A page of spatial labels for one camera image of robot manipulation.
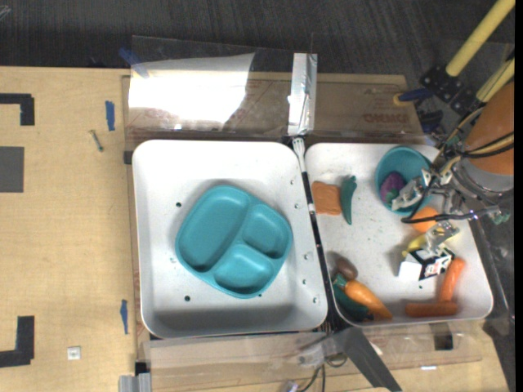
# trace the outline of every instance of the orange toy fruit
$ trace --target orange toy fruit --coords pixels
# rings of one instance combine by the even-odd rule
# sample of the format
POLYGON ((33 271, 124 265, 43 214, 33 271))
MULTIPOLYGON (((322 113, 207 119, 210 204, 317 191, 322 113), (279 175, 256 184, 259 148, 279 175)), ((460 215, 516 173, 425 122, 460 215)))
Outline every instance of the orange toy fruit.
MULTIPOLYGON (((417 211, 412 219, 419 218, 428 218, 430 216, 438 215, 438 211, 430 206, 425 206, 421 211, 417 211)), ((412 224, 413 228, 419 232, 426 233, 429 228, 436 224, 435 220, 429 220, 427 222, 418 222, 417 224, 412 224)))

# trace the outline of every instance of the yellow pole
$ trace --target yellow pole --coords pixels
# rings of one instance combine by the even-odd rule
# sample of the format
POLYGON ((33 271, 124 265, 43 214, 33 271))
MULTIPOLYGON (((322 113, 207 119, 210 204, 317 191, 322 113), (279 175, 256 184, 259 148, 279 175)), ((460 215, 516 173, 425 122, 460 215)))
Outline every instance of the yellow pole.
POLYGON ((472 57, 479 51, 481 46, 505 19, 510 10, 516 5, 516 0, 498 0, 474 29, 471 36, 459 49, 454 58, 447 64, 445 69, 451 77, 457 77, 463 71, 472 57))
POLYGON ((485 103, 489 101, 490 98, 512 78, 515 67, 516 58, 505 61, 503 65, 490 76, 486 83, 481 86, 481 89, 477 91, 476 98, 485 103))

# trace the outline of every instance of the toy sink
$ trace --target toy sink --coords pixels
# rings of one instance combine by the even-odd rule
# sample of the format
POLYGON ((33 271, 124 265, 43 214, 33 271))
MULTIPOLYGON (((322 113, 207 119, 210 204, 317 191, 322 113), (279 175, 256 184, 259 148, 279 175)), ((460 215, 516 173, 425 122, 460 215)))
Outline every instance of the toy sink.
MULTIPOLYGON (((458 313, 416 319, 405 314, 406 302, 433 300, 442 278, 421 282, 398 278, 401 251, 418 233, 384 207, 374 183, 379 160, 395 146, 320 143, 306 151, 311 183, 341 185, 344 178, 356 176, 358 185, 352 200, 352 225, 342 215, 317 216, 329 276, 334 276, 334 253, 348 258, 359 271, 358 279, 394 318, 357 323, 340 309, 334 312, 353 325, 374 327, 484 318, 492 309, 493 297, 466 221, 453 222, 460 232, 445 243, 467 262, 455 291, 458 313)), ((410 147, 429 160, 437 154, 430 146, 410 147)), ((329 281, 322 277, 302 174, 291 149, 275 142, 150 140, 135 150, 132 164, 141 312, 153 334, 307 331, 324 321, 328 311, 324 285, 329 281), (205 237, 201 228, 208 226, 201 225, 201 220, 212 221, 216 213, 205 206, 206 196, 218 209, 236 205, 240 217, 230 224, 235 228, 225 236, 223 246, 209 247, 203 242, 207 255, 202 258, 194 249, 205 237), (260 215, 259 207, 281 216, 290 233, 281 222, 276 223, 275 216, 268 218, 267 211, 260 215), (272 225, 279 247, 264 247, 263 239, 256 239, 256 219, 272 225), (246 264, 248 256, 257 258, 246 264)))
POLYGON ((132 165, 141 312, 149 331, 165 338, 305 331, 324 321, 324 281, 291 149, 274 142, 150 140, 135 150, 132 165), (224 251, 210 248, 201 259, 193 249, 205 237, 200 220, 215 213, 198 207, 205 194, 215 207, 235 205, 247 219, 233 222, 243 227, 233 231, 224 251), (260 223, 277 233, 279 246, 257 238, 260 223), (235 265, 252 256, 259 261, 235 265), (240 268, 251 272, 245 277, 250 285, 235 278, 242 276, 240 268))

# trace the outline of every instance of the gray square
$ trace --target gray square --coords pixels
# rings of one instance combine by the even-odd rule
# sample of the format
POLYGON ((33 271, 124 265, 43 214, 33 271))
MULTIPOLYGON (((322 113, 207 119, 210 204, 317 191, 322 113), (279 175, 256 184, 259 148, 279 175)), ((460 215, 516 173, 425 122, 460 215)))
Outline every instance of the gray square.
POLYGON ((24 147, 0 147, 0 192, 24 192, 24 147))

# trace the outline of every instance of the wooden table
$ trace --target wooden table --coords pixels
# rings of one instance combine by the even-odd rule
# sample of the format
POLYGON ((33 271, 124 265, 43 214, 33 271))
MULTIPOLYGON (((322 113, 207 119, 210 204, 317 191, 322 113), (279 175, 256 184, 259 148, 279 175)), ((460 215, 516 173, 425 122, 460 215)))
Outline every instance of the wooden table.
MULTIPOLYGON (((0 67, 0 92, 30 93, 36 112, 35 125, 22 127, 19 106, 0 105, 0 146, 25 148, 24 192, 0 193, 0 350, 15 348, 17 317, 33 315, 35 321, 34 359, 0 368, 2 392, 117 390, 119 376, 134 373, 122 115, 122 78, 128 74, 126 69, 0 67), (115 104, 115 131, 106 123, 106 100, 115 104), (72 346, 81 347, 81 359, 68 360, 72 346)), ((481 330, 478 341, 481 361, 393 375, 404 390, 507 390, 492 341, 481 330)), ((331 391, 369 387, 361 375, 327 381, 331 391)))

